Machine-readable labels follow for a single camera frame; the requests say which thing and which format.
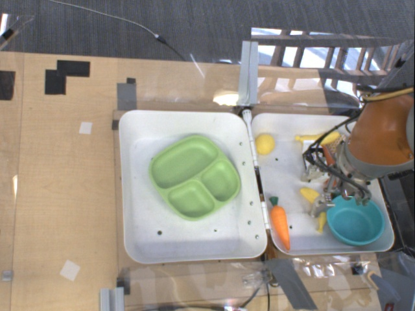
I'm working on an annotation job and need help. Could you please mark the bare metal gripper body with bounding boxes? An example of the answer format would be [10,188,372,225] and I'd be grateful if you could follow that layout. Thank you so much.
[323,143,368,204]

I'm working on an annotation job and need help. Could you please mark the small yellow toy food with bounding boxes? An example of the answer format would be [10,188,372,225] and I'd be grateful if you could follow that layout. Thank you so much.
[316,211,328,234]

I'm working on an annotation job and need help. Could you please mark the yellow banana piece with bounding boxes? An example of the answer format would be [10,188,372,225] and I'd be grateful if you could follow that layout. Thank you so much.
[299,187,321,205]

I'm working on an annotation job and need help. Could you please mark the small orange sausage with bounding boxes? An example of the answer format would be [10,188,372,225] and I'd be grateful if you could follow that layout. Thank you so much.
[322,144,335,167]

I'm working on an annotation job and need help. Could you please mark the grey crumpled packet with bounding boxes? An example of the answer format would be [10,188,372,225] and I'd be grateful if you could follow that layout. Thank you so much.
[300,164,329,183]

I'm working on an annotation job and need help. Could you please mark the teal bowl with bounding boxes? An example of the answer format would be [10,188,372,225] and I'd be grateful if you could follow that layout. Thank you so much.
[326,194,386,248]

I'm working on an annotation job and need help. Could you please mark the orange carrot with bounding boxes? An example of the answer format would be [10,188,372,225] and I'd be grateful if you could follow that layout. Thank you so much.
[268,196,292,252]

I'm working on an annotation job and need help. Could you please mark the white plastic tray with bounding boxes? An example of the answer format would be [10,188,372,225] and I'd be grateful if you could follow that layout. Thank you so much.
[118,109,268,265]
[251,112,396,257]

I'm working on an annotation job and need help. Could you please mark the yellow lemon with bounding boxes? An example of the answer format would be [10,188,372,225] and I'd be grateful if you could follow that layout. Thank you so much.
[255,133,276,156]

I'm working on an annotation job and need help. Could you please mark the thin black and white rod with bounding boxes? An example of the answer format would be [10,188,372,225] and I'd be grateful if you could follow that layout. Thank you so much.
[242,108,272,233]

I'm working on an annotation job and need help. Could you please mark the green divided plate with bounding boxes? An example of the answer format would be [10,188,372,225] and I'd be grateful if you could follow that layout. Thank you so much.
[148,134,242,222]

